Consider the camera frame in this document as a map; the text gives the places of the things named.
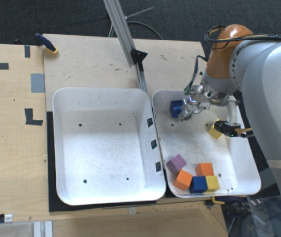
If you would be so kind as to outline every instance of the wooden table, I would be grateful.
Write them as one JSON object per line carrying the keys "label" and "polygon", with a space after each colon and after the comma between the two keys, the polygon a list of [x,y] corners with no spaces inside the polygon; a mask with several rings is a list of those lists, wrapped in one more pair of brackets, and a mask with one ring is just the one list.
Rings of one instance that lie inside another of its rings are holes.
{"label": "wooden table", "polygon": [[[58,47],[58,56],[30,46],[26,58],[23,45],[0,44],[0,63],[9,64],[8,70],[0,70],[0,214],[12,214],[14,222],[52,220],[54,236],[86,236],[88,229],[92,236],[116,231],[121,231],[120,236],[193,232],[227,236],[221,207],[206,207],[208,198],[162,198],[154,205],[49,212],[46,112],[52,108],[54,91],[72,85],[137,87],[137,81],[117,38],[46,36]],[[183,90],[195,56],[203,55],[198,42],[136,39],[135,44],[148,52],[144,67],[150,96],[159,89]],[[112,54],[96,57],[93,50]],[[89,73],[89,79],[80,79],[83,72]],[[45,93],[31,91],[31,74],[37,73],[45,74]],[[113,80],[114,75],[120,80]],[[25,108],[32,108],[33,119],[43,124],[27,125]]]}

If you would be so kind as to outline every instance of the orange cube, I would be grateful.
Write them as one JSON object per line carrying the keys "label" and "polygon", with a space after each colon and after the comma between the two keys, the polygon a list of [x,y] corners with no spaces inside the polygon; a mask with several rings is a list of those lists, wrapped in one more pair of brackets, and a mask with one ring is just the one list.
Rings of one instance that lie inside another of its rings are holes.
{"label": "orange cube", "polygon": [[173,186],[181,189],[186,190],[190,187],[190,184],[192,182],[193,175],[189,172],[184,171],[183,169],[180,170],[180,172],[176,175],[176,178],[173,182]]}
{"label": "orange cube", "polygon": [[200,163],[195,167],[197,176],[213,176],[214,170],[211,163]]}

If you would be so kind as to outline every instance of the black clamp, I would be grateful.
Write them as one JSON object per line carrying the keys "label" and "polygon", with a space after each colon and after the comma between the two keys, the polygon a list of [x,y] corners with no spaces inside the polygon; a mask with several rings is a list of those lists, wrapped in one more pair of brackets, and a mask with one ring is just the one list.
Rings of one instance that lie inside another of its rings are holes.
{"label": "black clamp", "polygon": [[144,66],[142,65],[142,61],[146,58],[147,54],[148,53],[137,51],[135,49],[131,51],[132,60],[134,64],[137,63],[139,65],[140,71],[144,71]]}

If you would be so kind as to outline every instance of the toy block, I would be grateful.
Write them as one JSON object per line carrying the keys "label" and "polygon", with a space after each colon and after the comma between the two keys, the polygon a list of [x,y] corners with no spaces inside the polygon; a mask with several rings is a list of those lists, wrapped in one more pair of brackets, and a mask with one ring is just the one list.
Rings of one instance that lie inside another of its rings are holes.
{"label": "toy block", "polygon": [[213,176],[214,175],[213,165],[209,162],[200,163],[195,167],[195,173],[197,176]]}
{"label": "toy block", "polygon": [[175,100],[170,102],[169,111],[173,118],[178,118],[181,112],[183,101],[182,100]]}
{"label": "toy block", "polygon": [[174,182],[173,182],[173,186],[184,191],[190,187],[192,178],[193,178],[192,174],[190,174],[189,172],[186,172],[182,169],[176,175],[176,178],[174,179]]}
{"label": "toy block", "polygon": [[219,189],[217,176],[206,176],[205,179],[208,186],[208,189],[205,192],[214,192]]}
{"label": "toy block", "polygon": [[193,176],[190,193],[203,193],[208,189],[205,176]]}
{"label": "toy block", "polygon": [[215,123],[214,123],[214,125],[208,130],[208,133],[209,133],[212,137],[214,137],[216,140],[219,139],[219,137],[222,135],[221,132],[219,132],[219,131],[217,131],[217,130],[215,129]]}
{"label": "toy block", "polygon": [[180,154],[178,154],[173,157],[170,161],[168,161],[166,163],[166,166],[172,174],[176,175],[184,166],[186,166],[186,161],[182,158]]}

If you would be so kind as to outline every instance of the blue handle with yellow tip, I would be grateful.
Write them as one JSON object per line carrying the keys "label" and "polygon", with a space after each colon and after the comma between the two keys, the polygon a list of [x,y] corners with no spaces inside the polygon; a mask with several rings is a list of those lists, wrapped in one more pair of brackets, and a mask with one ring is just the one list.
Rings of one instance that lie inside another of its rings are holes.
{"label": "blue handle with yellow tip", "polygon": [[52,53],[57,53],[58,49],[42,34],[37,33],[35,38],[38,42],[42,43],[46,46],[46,48],[51,51]]}

